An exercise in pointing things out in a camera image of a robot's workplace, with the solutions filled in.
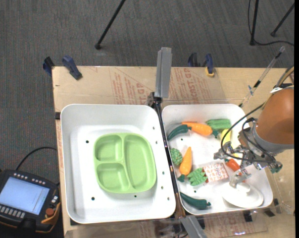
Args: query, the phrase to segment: black cable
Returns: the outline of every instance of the black cable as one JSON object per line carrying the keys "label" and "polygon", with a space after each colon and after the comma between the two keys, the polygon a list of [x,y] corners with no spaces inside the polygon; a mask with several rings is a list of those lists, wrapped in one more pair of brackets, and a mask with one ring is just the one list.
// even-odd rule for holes
{"label": "black cable", "polygon": [[279,87],[282,83],[284,83],[284,81],[286,80],[286,78],[292,73],[292,72],[290,72],[290,71],[293,69],[294,66],[295,66],[295,65],[293,64],[292,66],[288,67],[288,68],[285,70],[285,72],[283,73],[283,75],[281,75],[281,77],[278,79],[277,84],[276,84],[275,87]]}
{"label": "black cable", "polygon": [[34,149],[33,151],[31,151],[30,153],[28,153],[21,161],[20,163],[16,166],[15,170],[18,170],[19,167],[23,164],[23,162],[26,160],[27,157],[29,157],[31,154],[33,154],[34,152],[38,151],[38,150],[41,150],[41,149],[53,149],[53,150],[56,150],[56,148],[54,147],[51,147],[51,146],[41,146],[41,147],[38,147],[36,149]]}
{"label": "black cable", "polygon": [[[249,9],[248,9],[248,23],[249,23],[249,10],[250,10],[250,1],[249,0]],[[287,43],[293,47],[295,47],[295,45],[291,42],[288,42],[288,41],[274,41],[274,42],[269,42],[269,43],[259,43],[257,42],[256,40],[254,40],[254,42],[258,45],[261,45],[261,46],[266,46],[266,45],[271,45],[271,44],[275,44],[275,43]]]}
{"label": "black cable", "polygon": [[251,162],[266,162],[267,161],[262,161],[262,160],[251,160],[251,159],[246,159],[246,158],[240,158],[240,157],[236,157],[232,154],[227,153],[224,148],[223,148],[223,141],[224,138],[226,137],[226,135],[229,133],[229,131],[231,131],[240,121],[242,121],[244,118],[246,118],[247,116],[249,116],[250,114],[254,113],[256,110],[260,109],[262,106],[264,105],[261,104],[259,105],[257,108],[253,109],[252,111],[250,111],[249,113],[247,113],[245,116],[241,117],[237,122],[235,122],[228,130],[227,132],[223,135],[222,139],[221,139],[221,150],[223,151],[223,153],[225,153],[226,155],[228,155],[231,158],[237,159],[237,160],[243,160],[243,161],[251,161]]}

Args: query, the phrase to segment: blue clamp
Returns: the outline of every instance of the blue clamp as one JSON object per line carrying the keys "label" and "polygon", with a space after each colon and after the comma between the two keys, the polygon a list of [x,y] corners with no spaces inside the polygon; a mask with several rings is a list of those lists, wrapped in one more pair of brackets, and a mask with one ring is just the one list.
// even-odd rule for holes
{"label": "blue clamp", "polygon": [[206,66],[205,73],[207,74],[207,76],[214,77],[214,67],[211,54],[206,54],[205,61],[202,66]]}
{"label": "blue clamp", "polygon": [[52,62],[50,57],[46,57],[43,63],[43,69],[51,76],[51,68],[54,67],[55,64]]}
{"label": "blue clamp", "polygon": [[197,62],[197,53],[192,53],[188,58],[189,67],[200,67],[200,63]]}
{"label": "blue clamp", "polygon": [[62,58],[62,63],[64,64],[65,67],[67,67],[68,69],[70,69],[70,74],[75,78],[75,79],[79,79],[82,77],[82,74],[79,72],[74,59],[69,56],[69,55],[65,55]]}

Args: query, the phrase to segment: toy zucchini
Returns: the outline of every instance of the toy zucchini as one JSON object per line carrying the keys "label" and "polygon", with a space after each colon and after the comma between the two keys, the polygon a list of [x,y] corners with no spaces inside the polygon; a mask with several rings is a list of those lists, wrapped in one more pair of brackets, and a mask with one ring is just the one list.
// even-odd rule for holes
{"label": "toy zucchini", "polygon": [[195,208],[197,208],[198,210],[204,210],[207,206],[210,206],[211,203],[207,202],[207,200],[205,199],[196,199],[196,198],[192,198],[187,196],[186,194],[179,192],[181,198],[187,202],[188,204],[190,204],[191,206],[194,206]]}
{"label": "toy zucchini", "polygon": [[203,168],[195,169],[189,175],[187,175],[187,178],[189,178],[190,185],[192,186],[199,185],[208,180]]}
{"label": "toy zucchini", "polygon": [[176,148],[170,149],[170,156],[171,156],[172,162],[177,166],[179,166],[181,164],[181,162],[183,161],[183,155]]}
{"label": "toy zucchini", "polygon": [[191,129],[191,128],[185,124],[182,124],[182,125],[174,128],[167,136],[167,141],[171,140],[173,137],[177,136],[178,134],[187,133],[189,129]]}

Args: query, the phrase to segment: wooden table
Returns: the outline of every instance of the wooden table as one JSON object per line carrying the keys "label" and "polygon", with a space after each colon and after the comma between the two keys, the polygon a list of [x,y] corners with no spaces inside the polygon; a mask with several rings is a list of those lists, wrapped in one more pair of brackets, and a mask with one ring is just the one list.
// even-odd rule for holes
{"label": "wooden table", "polygon": [[[78,66],[83,77],[75,80],[65,67],[52,69],[55,111],[60,113],[68,104],[133,104],[144,105],[147,96],[155,91],[156,67],[106,67]],[[163,107],[170,104],[240,104],[249,86],[253,86],[264,72],[264,68],[216,68],[215,76],[208,77],[205,68],[172,67],[169,98],[163,100]],[[274,68],[263,79],[255,94],[243,106],[245,113],[262,104],[270,96],[285,69]],[[60,120],[56,120],[58,140],[60,188],[62,196],[62,217],[65,237],[156,237],[155,222],[124,222],[109,225],[70,225],[65,203],[65,185]],[[266,172],[279,205],[270,207],[274,216],[263,211],[253,212],[252,223],[236,221],[229,224],[206,225],[205,233],[210,237],[228,237],[236,232],[246,232],[248,238],[295,237],[295,172],[294,150],[279,154],[276,159],[283,163],[279,173]],[[215,216],[212,221],[220,221]]]}

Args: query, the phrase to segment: metal rod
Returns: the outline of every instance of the metal rod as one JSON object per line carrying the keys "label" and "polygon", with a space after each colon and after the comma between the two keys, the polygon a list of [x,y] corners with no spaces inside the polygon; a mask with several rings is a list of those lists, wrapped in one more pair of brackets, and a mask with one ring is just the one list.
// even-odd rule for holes
{"label": "metal rod", "polygon": [[163,101],[162,98],[154,96],[154,92],[150,93],[150,95],[148,97],[148,105],[156,111],[156,113],[158,115],[158,120],[160,123],[160,129],[161,129],[162,136],[163,136],[166,157],[167,157],[167,161],[168,161],[168,165],[169,165],[169,171],[171,174],[171,181],[172,181],[173,188],[174,188],[174,195],[175,195],[175,200],[176,200],[176,209],[174,212],[174,216],[175,216],[175,219],[177,220],[177,219],[184,218],[186,216],[186,212],[181,204],[181,198],[180,198],[180,194],[178,191],[176,175],[174,172],[172,160],[171,160],[170,153],[169,153],[168,142],[166,139],[166,132],[165,132],[165,128],[164,128],[163,118],[161,115],[162,114],[162,111],[161,111],[162,101]]}
{"label": "metal rod", "polygon": [[101,42],[102,42],[102,40],[104,39],[104,37],[105,37],[106,33],[108,32],[108,30],[110,29],[112,23],[114,22],[114,20],[115,20],[117,14],[119,13],[121,7],[122,7],[123,4],[124,4],[124,2],[125,2],[125,0],[122,0],[122,1],[121,1],[121,3],[119,4],[118,8],[116,9],[114,15],[112,16],[110,22],[109,22],[108,25],[106,26],[106,28],[105,28],[103,34],[101,35],[100,39],[98,40],[97,44],[95,44],[95,48],[96,48],[97,50],[101,49]]}
{"label": "metal rod", "polygon": [[274,64],[276,63],[276,61],[278,60],[278,58],[280,57],[280,55],[282,54],[282,52],[284,52],[285,47],[282,46],[279,50],[279,53],[274,57],[274,59],[270,62],[270,64],[268,65],[268,67],[265,69],[265,71],[263,72],[263,74],[261,75],[261,77],[258,79],[258,81],[254,84],[254,86],[251,88],[249,86],[249,92],[248,94],[244,97],[243,101],[241,104],[239,104],[239,107],[242,107],[246,102],[249,101],[249,99],[251,98],[251,96],[254,94],[255,90],[258,88],[258,86],[260,85],[260,83],[262,82],[262,80],[264,79],[264,77],[267,75],[267,73],[270,71],[270,69],[274,66]]}
{"label": "metal rod", "polygon": [[295,8],[295,3],[290,7],[290,9],[286,12],[285,16],[282,18],[282,20],[279,22],[279,24],[276,26],[275,30],[271,32],[271,36],[275,36],[277,30],[280,28],[280,26],[284,23],[285,19],[288,17],[288,15],[292,12],[292,10]]}
{"label": "metal rod", "polygon": [[254,36],[255,36],[255,26],[256,26],[256,19],[257,19],[258,3],[259,3],[259,0],[256,0],[255,1],[255,11],[254,11],[253,27],[252,27],[251,38],[250,38],[250,42],[249,42],[249,44],[251,46],[255,45]]}

